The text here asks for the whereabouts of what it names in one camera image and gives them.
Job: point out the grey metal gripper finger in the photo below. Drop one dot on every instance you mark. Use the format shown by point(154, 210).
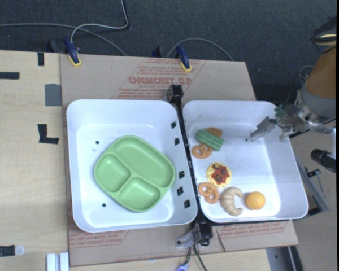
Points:
point(262, 128)
point(284, 135)

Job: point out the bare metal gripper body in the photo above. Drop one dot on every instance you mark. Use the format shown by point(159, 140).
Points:
point(292, 120)

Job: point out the white plastic tray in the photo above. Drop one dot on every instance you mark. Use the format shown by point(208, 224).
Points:
point(101, 117)
point(260, 168)

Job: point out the green toy beans bundle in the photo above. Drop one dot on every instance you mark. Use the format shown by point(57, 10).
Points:
point(209, 140)

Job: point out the yellow spaghetti with red sauce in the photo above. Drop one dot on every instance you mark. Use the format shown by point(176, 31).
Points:
point(219, 174)

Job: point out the orange toy fruit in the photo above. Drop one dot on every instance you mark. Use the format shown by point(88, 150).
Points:
point(255, 200)

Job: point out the thin black and white rod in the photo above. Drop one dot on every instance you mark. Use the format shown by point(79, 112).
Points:
point(186, 148)

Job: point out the beige toy croissant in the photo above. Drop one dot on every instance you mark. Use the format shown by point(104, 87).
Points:
point(228, 200)

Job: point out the green divided plate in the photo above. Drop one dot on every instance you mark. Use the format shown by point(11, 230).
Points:
point(134, 174)

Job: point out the brown cardboard board red print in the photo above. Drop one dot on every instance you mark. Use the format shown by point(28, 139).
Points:
point(101, 80)

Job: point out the black cylinder on white bracket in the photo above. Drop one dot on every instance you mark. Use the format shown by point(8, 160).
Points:
point(323, 157)

